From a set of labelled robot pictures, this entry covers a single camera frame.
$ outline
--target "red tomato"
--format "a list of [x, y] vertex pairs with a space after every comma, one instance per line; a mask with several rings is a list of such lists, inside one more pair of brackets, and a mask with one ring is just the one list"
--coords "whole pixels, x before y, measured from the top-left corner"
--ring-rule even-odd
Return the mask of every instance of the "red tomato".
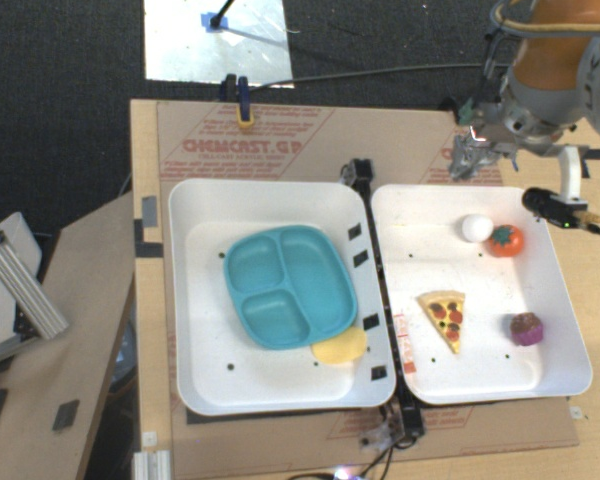
[[524, 247], [524, 235], [515, 226], [498, 226], [489, 238], [489, 247], [495, 256], [515, 256]]

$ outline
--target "white egg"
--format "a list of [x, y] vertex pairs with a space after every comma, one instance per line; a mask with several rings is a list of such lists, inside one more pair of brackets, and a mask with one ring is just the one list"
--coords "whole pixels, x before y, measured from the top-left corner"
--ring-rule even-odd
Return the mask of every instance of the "white egg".
[[469, 242], [484, 242], [493, 233], [493, 221], [486, 215], [467, 215], [462, 221], [462, 234]]

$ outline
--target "blue plate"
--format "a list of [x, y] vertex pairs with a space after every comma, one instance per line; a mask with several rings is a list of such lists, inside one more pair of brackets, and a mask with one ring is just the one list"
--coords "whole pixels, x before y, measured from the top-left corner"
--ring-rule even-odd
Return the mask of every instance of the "blue plate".
[[272, 349], [310, 345], [340, 334], [355, 319], [355, 292], [329, 238], [309, 226], [285, 226], [236, 242], [224, 273], [249, 336]]

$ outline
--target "pizza slice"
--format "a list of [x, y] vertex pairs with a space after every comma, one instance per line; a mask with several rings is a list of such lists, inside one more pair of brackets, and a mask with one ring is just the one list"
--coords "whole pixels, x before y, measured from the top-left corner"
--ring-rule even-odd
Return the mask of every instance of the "pizza slice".
[[460, 351], [464, 293], [454, 290], [420, 295], [418, 303], [454, 354]]

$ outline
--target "dark background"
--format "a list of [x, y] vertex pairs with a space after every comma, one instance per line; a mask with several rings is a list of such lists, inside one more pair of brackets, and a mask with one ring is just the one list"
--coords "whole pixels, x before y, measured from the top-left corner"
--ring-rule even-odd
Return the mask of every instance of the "dark background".
[[[294, 76], [481, 62], [497, 0], [283, 0]], [[218, 0], [218, 8], [223, 0]], [[403, 73], [254, 93], [267, 103], [437, 108], [479, 70]], [[50, 233], [114, 199], [130, 171], [129, 100], [211, 100], [147, 81], [143, 0], [0, 0], [0, 219]]]

